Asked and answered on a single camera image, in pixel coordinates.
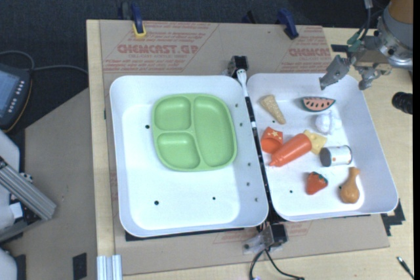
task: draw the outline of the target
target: black device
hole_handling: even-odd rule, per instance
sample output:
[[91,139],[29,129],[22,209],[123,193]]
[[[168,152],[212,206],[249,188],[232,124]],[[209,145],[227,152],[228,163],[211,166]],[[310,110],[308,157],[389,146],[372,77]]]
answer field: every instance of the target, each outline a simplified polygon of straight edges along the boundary
[[28,70],[0,64],[0,129],[7,132],[19,120],[31,92]]

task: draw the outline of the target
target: white tray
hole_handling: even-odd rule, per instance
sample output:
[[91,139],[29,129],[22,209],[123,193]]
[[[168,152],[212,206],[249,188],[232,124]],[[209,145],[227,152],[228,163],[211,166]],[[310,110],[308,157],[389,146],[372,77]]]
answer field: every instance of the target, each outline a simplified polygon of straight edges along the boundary
[[[234,123],[237,156],[219,170],[168,169],[154,149],[152,108],[170,94],[212,94]],[[268,201],[240,84],[227,76],[123,76],[110,88],[119,196],[125,230],[152,237],[258,226]]]
[[[265,128],[283,132],[284,141],[309,130],[327,137],[325,147],[349,145],[353,161],[349,165],[324,167],[319,156],[312,152],[282,167],[270,167],[271,156],[263,154],[273,206],[286,220],[301,221],[318,218],[385,213],[395,209],[398,195],[382,147],[362,91],[357,81],[346,76],[338,83],[321,90],[319,77],[323,74],[258,73],[249,78],[247,87],[255,112],[259,136]],[[259,104],[259,99],[273,94],[286,118],[286,124],[273,123],[273,118]],[[315,118],[320,113],[303,108],[301,98],[322,96],[335,99],[330,107],[343,123],[332,135],[320,133]],[[347,179],[348,168],[360,169],[356,179],[360,198],[355,204],[343,203],[339,187]],[[305,191],[306,176],[316,171],[324,175],[329,185],[314,195]]]

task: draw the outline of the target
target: wooden table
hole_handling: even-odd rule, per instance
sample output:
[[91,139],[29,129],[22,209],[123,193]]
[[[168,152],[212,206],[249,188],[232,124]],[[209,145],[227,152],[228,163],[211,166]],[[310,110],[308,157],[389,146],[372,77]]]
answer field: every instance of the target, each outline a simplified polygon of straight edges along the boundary
[[[351,29],[325,28],[329,44],[343,44],[354,33]],[[104,120],[104,87],[99,20],[87,22],[89,90],[93,139],[94,195],[96,210],[97,253],[115,254],[108,147]],[[350,75],[360,80],[356,71]],[[396,257],[401,256],[414,271],[413,247],[413,117],[391,104],[394,93],[412,92],[408,72],[394,70],[382,76],[364,91],[366,101],[391,169],[406,221],[391,228],[390,247],[341,254],[327,254],[278,260],[279,268],[287,273],[311,280],[327,279],[409,279]],[[214,266],[190,270],[126,276],[124,279],[248,279],[249,264]],[[255,276],[261,279],[283,279],[270,264],[262,261],[255,266]]]

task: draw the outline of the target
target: wooden edge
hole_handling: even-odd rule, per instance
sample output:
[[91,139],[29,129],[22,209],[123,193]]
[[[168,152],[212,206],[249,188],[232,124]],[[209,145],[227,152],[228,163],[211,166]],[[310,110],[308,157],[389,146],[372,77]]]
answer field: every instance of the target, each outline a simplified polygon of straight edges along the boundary
[[96,248],[99,256],[111,256],[115,254],[115,241],[106,121],[104,118],[105,98],[102,76],[100,21],[87,20],[86,26],[89,92],[91,99]]

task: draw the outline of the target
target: orange cup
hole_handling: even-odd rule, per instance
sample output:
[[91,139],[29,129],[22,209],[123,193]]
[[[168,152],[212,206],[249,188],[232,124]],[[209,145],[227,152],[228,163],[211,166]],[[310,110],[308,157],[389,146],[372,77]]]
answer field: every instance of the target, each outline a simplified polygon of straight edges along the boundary
[[309,137],[303,133],[296,134],[271,155],[270,166],[283,166],[308,153],[311,149],[312,143]]
[[267,127],[261,137],[261,149],[273,154],[283,144],[283,132]]

